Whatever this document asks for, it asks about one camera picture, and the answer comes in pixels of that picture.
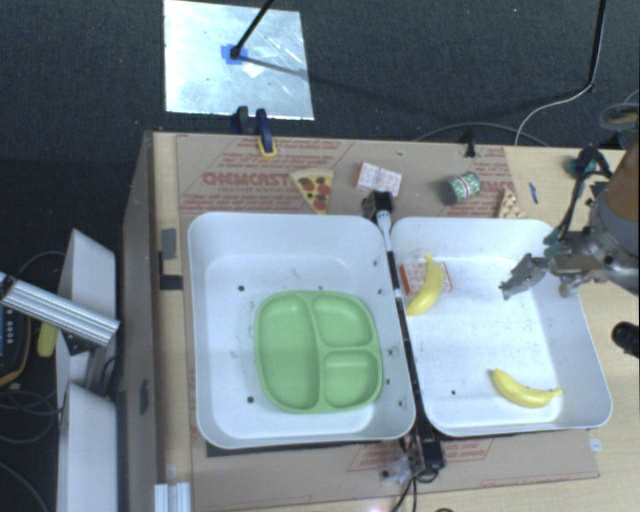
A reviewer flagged thin black and white rod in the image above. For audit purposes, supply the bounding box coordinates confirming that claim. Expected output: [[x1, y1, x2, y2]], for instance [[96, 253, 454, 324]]
[[375, 209, 430, 437]]

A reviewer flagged green divided plate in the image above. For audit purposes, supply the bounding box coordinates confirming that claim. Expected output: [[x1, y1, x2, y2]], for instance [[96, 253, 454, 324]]
[[253, 289, 385, 416]]

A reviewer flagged black cylinder on white bracket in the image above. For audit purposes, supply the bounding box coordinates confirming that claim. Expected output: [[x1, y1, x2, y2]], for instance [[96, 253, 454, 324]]
[[612, 321, 640, 359]]

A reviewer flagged white and red carton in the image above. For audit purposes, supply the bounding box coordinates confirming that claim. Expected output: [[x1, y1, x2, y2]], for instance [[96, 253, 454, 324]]
[[354, 161, 403, 198]]

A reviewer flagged brown cardboard board red print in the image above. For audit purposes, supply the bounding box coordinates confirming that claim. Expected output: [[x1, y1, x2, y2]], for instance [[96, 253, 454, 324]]
[[174, 133, 601, 502]]

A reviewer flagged white plastic tray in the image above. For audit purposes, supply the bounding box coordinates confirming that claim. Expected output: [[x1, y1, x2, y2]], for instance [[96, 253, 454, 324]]
[[187, 210, 418, 450], [389, 215, 614, 439]]

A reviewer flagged orange patterned triangular biscuit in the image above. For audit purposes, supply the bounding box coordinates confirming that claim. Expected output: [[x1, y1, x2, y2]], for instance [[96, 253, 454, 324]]
[[496, 187, 527, 220]]

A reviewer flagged toy pizza slice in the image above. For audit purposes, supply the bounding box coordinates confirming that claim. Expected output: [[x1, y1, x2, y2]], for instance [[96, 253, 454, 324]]
[[289, 168, 336, 216]]

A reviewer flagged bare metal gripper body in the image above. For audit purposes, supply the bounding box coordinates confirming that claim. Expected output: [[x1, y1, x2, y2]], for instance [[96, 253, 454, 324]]
[[547, 233, 640, 291]]

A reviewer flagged red and white packet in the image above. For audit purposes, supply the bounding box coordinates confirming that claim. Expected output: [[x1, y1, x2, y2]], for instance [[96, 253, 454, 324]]
[[398, 259, 453, 297]]

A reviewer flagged yellow banana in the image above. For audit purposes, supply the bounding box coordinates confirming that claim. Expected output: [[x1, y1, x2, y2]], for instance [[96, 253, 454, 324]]
[[404, 252, 446, 317], [489, 368, 564, 410]]

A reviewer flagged green and white can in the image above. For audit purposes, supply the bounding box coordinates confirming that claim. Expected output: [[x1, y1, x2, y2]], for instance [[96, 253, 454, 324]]
[[439, 171, 483, 206]]

